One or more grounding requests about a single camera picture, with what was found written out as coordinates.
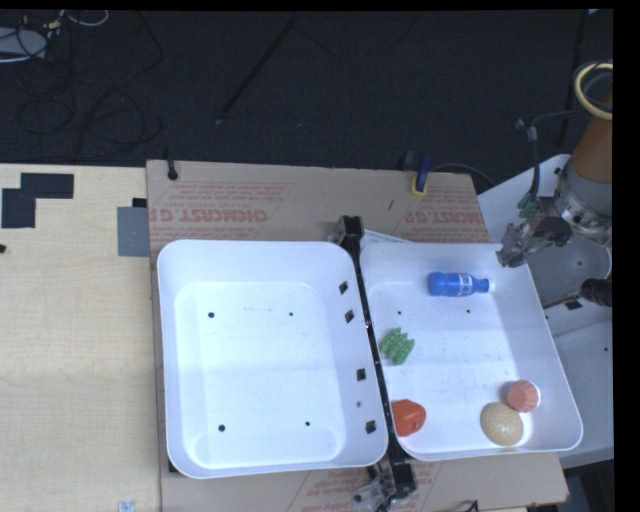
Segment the black floor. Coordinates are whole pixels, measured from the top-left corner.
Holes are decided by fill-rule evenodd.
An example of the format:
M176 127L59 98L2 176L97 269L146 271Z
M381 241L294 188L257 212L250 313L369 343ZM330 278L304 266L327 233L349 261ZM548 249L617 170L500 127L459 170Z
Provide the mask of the black floor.
M4 9L0 27L51 38L0 65L0 161L395 169L412 151L479 170L482 192L533 164L515 120L565 110L575 64L613 58L613 9L586 12L299 12L235 97L292 13L67 11L58 32L58 10ZM541 123L539 158L570 153L588 118L564 144Z

